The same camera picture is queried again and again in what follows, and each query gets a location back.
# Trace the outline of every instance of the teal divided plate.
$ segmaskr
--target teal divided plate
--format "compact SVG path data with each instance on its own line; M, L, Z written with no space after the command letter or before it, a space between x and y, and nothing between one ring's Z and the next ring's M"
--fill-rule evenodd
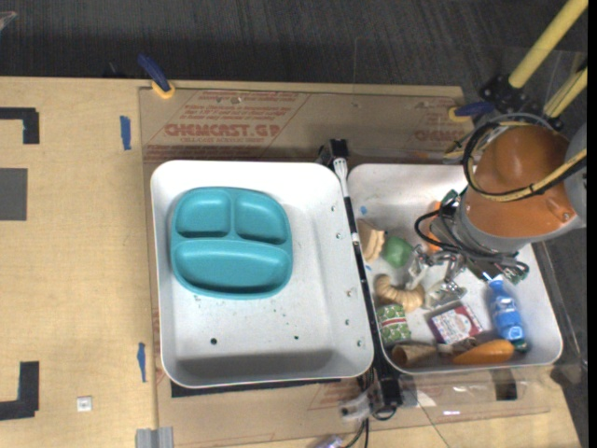
M292 273L292 235L283 207L250 189L197 188L174 209L170 257L188 290L258 299L284 288Z

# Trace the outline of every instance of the wooden table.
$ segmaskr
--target wooden table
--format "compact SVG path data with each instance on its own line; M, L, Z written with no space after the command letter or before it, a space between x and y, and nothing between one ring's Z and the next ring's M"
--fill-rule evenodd
M175 85L350 91L282 83ZM0 401L17 397L20 362L39 362L38 411L35 417L0 421L2 447L134 446L138 428L160 426L139 123L138 91L146 87L145 80L0 77L0 106L32 107L40 115L38 145L23 143L19 121L0 120L0 168L28 170L26 221L0 220ZM427 91L455 95L454 89ZM131 121L130 150L123 149L121 116ZM146 348L145 382L139 343ZM535 406L549 406L548 411L438 429L377 425L369 445L578 446L560 387L544 376L530 390ZM77 410L80 397L92 397L92 410ZM278 416L292 425L284 413ZM306 438L267 446L309 446L313 433L301 430ZM223 432L221 438L232 445L234 435ZM284 433L278 437L283 440ZM184 444L210 445L201 439Z

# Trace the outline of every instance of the blue water bottle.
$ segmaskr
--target blue water bottle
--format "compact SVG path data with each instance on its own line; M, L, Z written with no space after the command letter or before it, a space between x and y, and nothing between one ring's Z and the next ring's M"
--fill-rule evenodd
M517 350L525 351L527 343L516 302L504 287L503 280L493 279L489 282L489 287L492 290L490 312L497 333L503 339L511 341Z

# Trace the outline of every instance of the small box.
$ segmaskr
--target small box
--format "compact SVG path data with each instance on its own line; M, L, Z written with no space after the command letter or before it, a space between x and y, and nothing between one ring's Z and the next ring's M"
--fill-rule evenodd
M392 347L398 342L410 339L412 334L402 304L384 305L376 311L376 314L384 346Z
M430 316L428 323L439 343L458 343L483 332L473 311L464 304Z

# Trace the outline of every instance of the orange carrot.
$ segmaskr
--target orange carrot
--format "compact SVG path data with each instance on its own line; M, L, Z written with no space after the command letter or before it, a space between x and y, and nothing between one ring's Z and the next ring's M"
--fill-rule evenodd
M482 365L507 362L514 355L514 345L505 339L482 343L452 359L458 365Z

